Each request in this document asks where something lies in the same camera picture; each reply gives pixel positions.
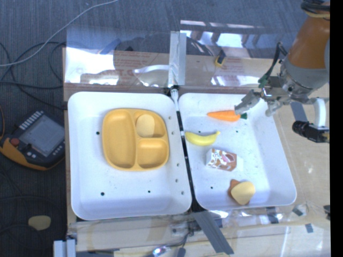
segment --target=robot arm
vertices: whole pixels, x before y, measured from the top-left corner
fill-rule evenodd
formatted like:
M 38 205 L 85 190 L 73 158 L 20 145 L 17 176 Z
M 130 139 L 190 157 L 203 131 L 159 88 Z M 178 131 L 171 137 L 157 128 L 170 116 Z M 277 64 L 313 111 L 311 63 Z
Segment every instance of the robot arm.
M 289 52 L 282 43 L 277 44 L 275 57 L 270 69 L 259 79 L 260 92 L 251 90 L 239 105 L 236 114 L 242 114 L 263 99 L 268 104 L 267 116 L 272 116 L 283 105 L 298 102 L 312 104 L 316 109 L 314 124 L 296 118 L 293 131 L 315 142 L 330 142 L 329 129 L 325 127 L 323 115 L 325 106 L 318 105 L 318 98 L 309 98 L 315 90 L 330 81 L 330 2 L 322 0 L 303 0 L 301 8 L 308 18 L 299 30 Z M 280 73 L 271 76 L 280 53 L 285 55 Z

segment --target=white tray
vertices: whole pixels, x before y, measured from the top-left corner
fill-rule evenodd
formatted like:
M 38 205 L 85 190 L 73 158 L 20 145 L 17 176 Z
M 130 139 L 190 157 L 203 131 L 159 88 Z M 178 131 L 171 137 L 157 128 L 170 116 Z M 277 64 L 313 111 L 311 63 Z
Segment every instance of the white tray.
M 108 164 L 102 151 L 102 120 L 116 108 L 153 110 L 163 118 L 170 145 L 164 166 L 132 172 Z M 192 199 L 187 169 L 170 98 L 162 94 L 79 92 L 68 101 L 68 118 L 71 206 L 79 218 L 174 215 L 189 209 Z
M 195 197 L 208 210 L 230 210 L 290 205 L 296 188 L 273 117 L 266 117 L 267 104 L 260 101 L 248 111 L 248 119 L 226 122 L 207 116 L 210 111 L 231 110 L 244 95 L 186 93 L 179 99 L 184 131 L 203 134 L 219 130 L 212 146 L 187 142 Z M 205 166 L 206 152 L 212 147 L 238 155 L 233 171 Z M 227 194 L 230 181 L 249 180 L 256 193 L 246 206 Z

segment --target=orange carrot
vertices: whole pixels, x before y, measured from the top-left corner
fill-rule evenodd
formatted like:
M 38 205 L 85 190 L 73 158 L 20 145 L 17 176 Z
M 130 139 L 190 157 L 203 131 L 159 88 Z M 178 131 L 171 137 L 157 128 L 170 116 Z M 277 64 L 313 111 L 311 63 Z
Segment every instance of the orange carrot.
M 214 111 L 214 112 L 209 112 L 207 113 L 208 116 L 219 119 L 219 120 L 224 120 L 224 121 L 230 121 L 230 122 L 235 122 L 238 121 L 240 118 L 247 118 L 247 114 L 236 114 L 234 110 L 222 110 L 222 111 Z

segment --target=white cable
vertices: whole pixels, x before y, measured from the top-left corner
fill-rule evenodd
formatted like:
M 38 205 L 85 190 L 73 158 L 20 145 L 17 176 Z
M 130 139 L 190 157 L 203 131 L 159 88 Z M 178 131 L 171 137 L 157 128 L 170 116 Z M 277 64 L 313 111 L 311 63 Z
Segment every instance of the white cable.
M 48 42 L 53 38 L 55 37 L 56 34 L 60 33 L 62 30 L 64 30 L 65 28 L 67 28 L 71 23 L 73 23 L 76 19 L 78 19 L 79 17 L 81 17 L 83 14 L 85 14 L 86 12 L 96 8 L 96 7 L 100 7 L 100 6 L 105 6 L 105 5 L 109 5 L 109 4 L 112 4 L 112 3 L 115 3 L 119 0 L 112 0 L 110 2 L 105 2 L 105 3 L 102 3 L 102 4 L 98 4 L 98 5 L 94 5 L 94 6 L 91 6 L 90 8 L 88 8 L 87 10 L 83 11 L 82 13 L 80 13 L 79 15 L 77 15 L 74 19 L 72 19 L 69 23 L 67 23 L 64 27 L 60 28 L 57 32 L 55 32 L 50 38 L 47 39 L 47 41 L 32 55 L 30 55 L 29 57 L 23 59 L 23 60 L 20 60 L 20 61 L 16 61 L 16 62 L 13 62 L 13 63 L 10 63 L 10 64 L 4 64 L 4 65 L 0 65 L 0 67 L 3 67 L 3 66 L 13 66 L 13 65 L 17 65 L 17 64 L 20 64 L 20 63 L 23 63 L 29 59 L 31 59 L 33 56 L 35 56 L 36 54 L 38 54 L 38 52 L 40 52 L 47 44 Z

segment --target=gray surface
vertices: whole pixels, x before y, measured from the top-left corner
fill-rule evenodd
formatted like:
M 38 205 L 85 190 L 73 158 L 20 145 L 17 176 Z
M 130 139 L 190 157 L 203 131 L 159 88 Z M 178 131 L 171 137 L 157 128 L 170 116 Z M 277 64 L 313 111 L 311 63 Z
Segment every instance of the gray surface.
M 45 42 L 75 16 L 93 5 L 111 0 L 0 0 L 0 43 L 8 50 L 12 60 L 31 46 Z M 254 57 L 273 57 L 276 42 L 281 38 L 289 48 L 296 32 L 306 16 L 300 9 L 301 0 L 121 0 L 112 5 L 96 8 L 77 19 L 74 24 L 82 26 L 116 27 L 142 31 L 177 31 L 180 20 L 220 22 L 263 26 L 270 29 L 257 43 L 252 54 Z M 58 33 L 52 41 L 66 41 L 66 30 Z M 37 56 L 13 67 L 18 81 L 35 85 L 57 85 L 60 81 L 53 75 L 49 64 L 49 54 L 54 45 L 49 44 Z M 7 63 L 6 55 L 0 47 L 0 64 Z M 58 48 L 52 60 L 54 70 L 62 77 L 61 49 Z M 0 67 L 0 77 L 5 68 Z M 7 74 L 4 80 L 11 80 Z M 26 89 L 31 94 L 44 99 L 57 107 L 62 104 L 62 90 Z M 29 111 L 42 107 L 55 114 L 61 120 L 63 111 L 43 104 L 26 94 L 16 86 L 0 84 L 0 105 L 5 113 L 7 127 Z M 5 170 L 18 185 L 23 194 L 36 195 L 53 201 L 65 210 L 65 174 L 64 163 L 48 172 L 37 172 L 23 168 L 0 156 L 0 172 Z M 0 175 L 0 198 L 13 196 L 3 174 Z M 25 205 L 18 201 L 18 209 L 12 203 L 0 202 L 0 229 L 10 223 L 25 223 L 27 216 L 48 214 L 51 207 L 36 205 L 33 200 Z M 61 225 L 55 214 L 53 227 L 41 232 L 44 245 L 52 246 L 52 240 L 61 237 Z M 13 234 L 17 239 L 30 245 L 30 239 L 39 241 L 36 233 L 17 228 Z M 40 252 L 27 250 L 11 239 L 8 233 L 0 232 L 1 256 L 40 256 Z M 51 248 L 44 256 L 52 256 Z

